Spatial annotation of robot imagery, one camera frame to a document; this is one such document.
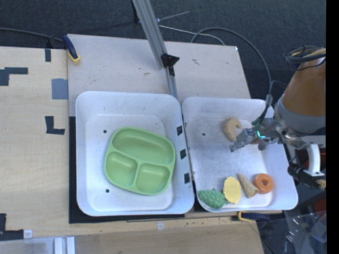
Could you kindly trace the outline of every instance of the yellow oval slice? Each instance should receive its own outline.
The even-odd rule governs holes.
[[[222,192],[228,202],[237,204],[242,196],[242,187],[235,177],[228,177],[224,182]]]

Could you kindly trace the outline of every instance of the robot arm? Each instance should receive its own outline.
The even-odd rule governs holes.
[[[306,149],[309,168],[291,164],[288,172],[309,188],[325,188],[324,174],[320,172],[320,153],[316,144],[306,143],[302,137],[326,126],[326,49],[296,52],[292,56],[299,63],[294,76],[274,107],[273,118],[265,118],[271,105],[271,95],[266,99],[266,109],[254,122],[253,127],[243,129],[230,144],[233,152],[248,144],[257,144],[264,150],[270,143],[286,143],[294,148]]]

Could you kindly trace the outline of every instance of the orange donut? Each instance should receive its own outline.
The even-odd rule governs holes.
[[[274,187],[274,182],[271,176],[260,173],[253,179],[253,184],[258,188],[260,194],[266,194],[272,191]]]

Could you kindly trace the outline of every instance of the white tray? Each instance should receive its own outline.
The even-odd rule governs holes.
[[[250,128],[264,110],[265,101],[260,99],[189,97],[185,99],[182,112],[186,138],[197,191],[222,190],[229,176],[237,178],[242,173],[252,180],[258,173],[269,174],[275,188],[268,194],[247,198],[242,190],[238,204],[225,204],[212,209],[201,202],[210,212],[290,210],[298,203],[298,194],[292,177],[288,174],[288,160],[281,144],[270,144],[264,151],[257,145],[247,145],[234,152],[222,127],[231,117],[240,120],[244,128]],[[272,117],[270,108],[266,117]]]
[[[79,208],[91,216],[183,214],[194,204],[181,107],[167,94],[84,92],[76,100],[76,177]],[[134,126],[171,140],[176,163],[168,188],[145,196],[112,185],[104,174],[104,157],[112,134]]]

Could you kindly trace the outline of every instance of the black bracket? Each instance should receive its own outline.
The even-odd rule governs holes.
[[[0,241],[23,239],[23,230],[6,231],[6,214],[0,214]]]
[[[163,62],[164,67],[165,68],[168,67],[170,75],[175,76],[173,66],[174,64],[177,63],[179,57],[171,56],[165,53],[161,56],[161,60]]]

